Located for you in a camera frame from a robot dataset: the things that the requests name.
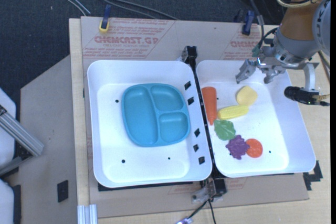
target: table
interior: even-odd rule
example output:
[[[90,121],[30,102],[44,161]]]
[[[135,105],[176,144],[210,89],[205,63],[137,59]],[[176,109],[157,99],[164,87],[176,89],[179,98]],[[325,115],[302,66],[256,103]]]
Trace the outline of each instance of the table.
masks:
[[[90,204],[87,141],[85,124],[85,103],[83,99],[83,67],[81,47],[81,21],[69,20],[70,56],[72,76],[72,98],[74,108],[74,132],[76,153],[77,203]],[[330,92],[326,74],[322,65],[316,68],[316,85],[323,93]],[[304,85],[304,77],[297,71],[289,70],[292,82]],[[330,182],[330,107],[301,105],[300,110],[310,139],[319,161],[323,178],[313,183],[309,199],[303,201],[280,202],[214,208],[217,223],[331,223],[331,182]],[[100,218],[99,223],[176,223],[187,217],[192,211],[175,211],[161,214]],[[212,223],[208,207],[198,212],[195,223]]]

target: orange toy food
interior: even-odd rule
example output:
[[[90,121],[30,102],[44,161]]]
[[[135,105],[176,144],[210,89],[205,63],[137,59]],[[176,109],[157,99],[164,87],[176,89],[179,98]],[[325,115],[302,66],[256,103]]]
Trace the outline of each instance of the orange toy food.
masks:
[[[246,151],[248,156],[252,158],[258,158],[262,155],[262,144],[258,140],[250,138],[246,140],[246,144],[250,146],[250,148]]]
[[[210,125],[217,119],[217,92],[214,87],[202,88],[202,96],[205,105],[206,117]]]

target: white tray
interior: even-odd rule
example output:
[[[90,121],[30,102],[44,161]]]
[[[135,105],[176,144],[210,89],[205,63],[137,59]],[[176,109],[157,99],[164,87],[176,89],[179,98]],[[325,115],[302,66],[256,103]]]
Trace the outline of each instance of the white tray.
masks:
[[[194,182],[206,179],[212,160],[191,68],[179,61],[99,60],[87,72],[92,125],[93,170],[109,188]],[[188,106],[190,133],[183,141],[157,147],[133,143],[125,130],[121,99],[136,84],[166,83],[194,102]]]
[[[236,134],[245,140],[255,138],[263,145],[263,154],[251,158],[247,154],[235,159],[225,147],[228,141],[220,140],[209,125],[215,164],[227,177],[243,177],[311,171],[316,158],[297,102],[284,96],[290,86],[288,74],[276,76],[264,84],[265,75],[259,69],[248,78],[236,83],[235,75],[243,61],[205,60],[197,66],[200,87],[212,86],[217,91],[217,109],[237,105],[236,93],[243,86],[250,86],[258,93],[249,112],[231,119]]]

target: blue plate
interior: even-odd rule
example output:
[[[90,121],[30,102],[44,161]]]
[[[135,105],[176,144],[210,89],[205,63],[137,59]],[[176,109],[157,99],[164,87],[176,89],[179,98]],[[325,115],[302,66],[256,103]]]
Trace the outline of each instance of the blue plate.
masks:
[[[129,138],[139,146],[178,143],[190,132],[190,118],[179,90],[162,83],[138,84],[122,96],[122,117]]]

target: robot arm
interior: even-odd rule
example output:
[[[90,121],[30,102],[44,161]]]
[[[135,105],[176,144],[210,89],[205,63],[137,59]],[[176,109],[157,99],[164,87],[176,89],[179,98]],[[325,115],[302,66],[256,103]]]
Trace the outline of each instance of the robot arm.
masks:
[[[264,83],[286,69],[302,69],[306,76],[304,88],[292,87],[285,91],[285,96],[306,104],[321,104],[319,93],[314,90],[314,69],[318,63],[310,63],[311,57],[322,50],[330,55],[330,6],[331,0],[291,0],[278,3],[287,7],[287,11],[278,28],[267,33],[254,49],[253,57],[246,59],[236,75],[237,83],[250,77],[256,68],[265,73]],[[262,46],[266,36],[274,34],[271,46]]]

